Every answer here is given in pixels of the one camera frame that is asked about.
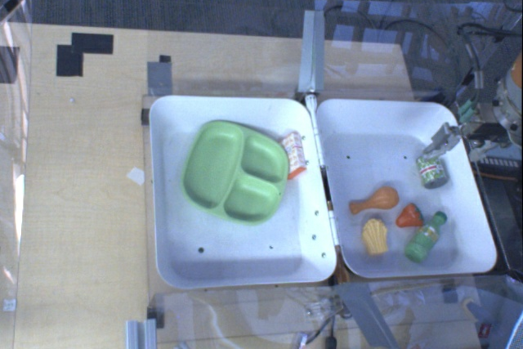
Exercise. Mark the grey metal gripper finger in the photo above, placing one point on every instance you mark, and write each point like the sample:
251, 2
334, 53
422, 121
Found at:
435, 139
451, 140

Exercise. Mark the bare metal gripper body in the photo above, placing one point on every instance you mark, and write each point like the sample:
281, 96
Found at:
508, 120

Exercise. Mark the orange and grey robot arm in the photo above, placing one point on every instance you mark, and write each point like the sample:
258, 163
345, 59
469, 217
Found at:
518, 71

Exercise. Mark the green and white can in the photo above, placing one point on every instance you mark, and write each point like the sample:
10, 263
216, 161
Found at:
433, 172

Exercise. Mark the white plastic tray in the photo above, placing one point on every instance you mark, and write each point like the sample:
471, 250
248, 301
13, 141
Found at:
376, 143
253, 257

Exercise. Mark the orange chicken drumstick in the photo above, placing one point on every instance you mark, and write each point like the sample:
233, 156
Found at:
382, 199

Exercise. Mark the orange carrot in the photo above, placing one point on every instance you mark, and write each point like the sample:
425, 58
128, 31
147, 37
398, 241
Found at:
409, 216

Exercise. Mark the green bottle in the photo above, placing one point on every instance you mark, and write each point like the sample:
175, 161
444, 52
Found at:
423, 241

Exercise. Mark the yellow biscuit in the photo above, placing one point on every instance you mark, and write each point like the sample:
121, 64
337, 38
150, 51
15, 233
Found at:
375, 237

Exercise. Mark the orange and white carton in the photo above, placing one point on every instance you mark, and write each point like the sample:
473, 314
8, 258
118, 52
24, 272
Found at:
295, 153

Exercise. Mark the green divided plate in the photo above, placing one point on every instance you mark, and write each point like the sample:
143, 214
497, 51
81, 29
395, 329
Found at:
229, 171

